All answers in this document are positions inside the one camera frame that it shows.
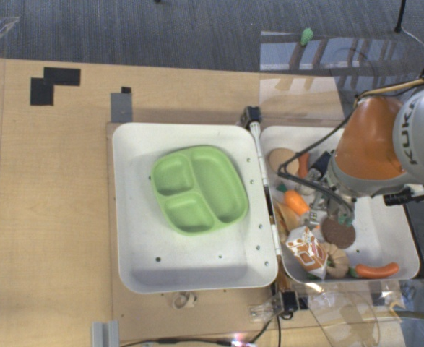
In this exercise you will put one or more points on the green grapes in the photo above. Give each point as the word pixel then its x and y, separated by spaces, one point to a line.
pixel 307 36

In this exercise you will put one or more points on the dark blue packet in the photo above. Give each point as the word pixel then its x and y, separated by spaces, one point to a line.
pixel 321 162

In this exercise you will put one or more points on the white plastic tray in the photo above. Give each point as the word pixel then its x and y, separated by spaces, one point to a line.
pixel 197 266
pixel 381 237

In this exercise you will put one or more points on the thin black and white rod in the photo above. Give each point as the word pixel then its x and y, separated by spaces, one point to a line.
pixel 260 157

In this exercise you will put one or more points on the long orange carrot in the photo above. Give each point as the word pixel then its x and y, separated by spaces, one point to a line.
pixel 376 270

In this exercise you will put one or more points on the black cylinder on white bracket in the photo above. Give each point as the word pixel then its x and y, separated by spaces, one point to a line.
pixel 403 195

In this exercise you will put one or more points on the tan bread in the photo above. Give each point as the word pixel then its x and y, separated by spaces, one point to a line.
pixel 287 217

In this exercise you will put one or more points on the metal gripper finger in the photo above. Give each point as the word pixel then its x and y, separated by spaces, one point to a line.
pixel 316 216

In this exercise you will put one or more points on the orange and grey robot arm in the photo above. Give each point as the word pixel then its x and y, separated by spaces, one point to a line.
pixel 370 146

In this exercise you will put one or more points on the green divided plate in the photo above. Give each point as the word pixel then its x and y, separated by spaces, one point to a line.
pixel 211 186

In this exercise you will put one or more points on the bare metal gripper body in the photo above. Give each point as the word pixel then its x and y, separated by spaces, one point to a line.
pixel 336 197

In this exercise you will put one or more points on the white and orange carton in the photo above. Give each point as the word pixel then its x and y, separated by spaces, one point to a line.
pixel 307 253

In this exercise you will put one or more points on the tan round biscuit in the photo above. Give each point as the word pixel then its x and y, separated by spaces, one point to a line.
pixel 282 157

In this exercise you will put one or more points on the brown round biscuit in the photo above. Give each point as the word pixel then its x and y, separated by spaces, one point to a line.
pixel 338 232

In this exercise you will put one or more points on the orange sausage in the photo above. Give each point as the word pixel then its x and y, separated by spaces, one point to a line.
pixel 303 165

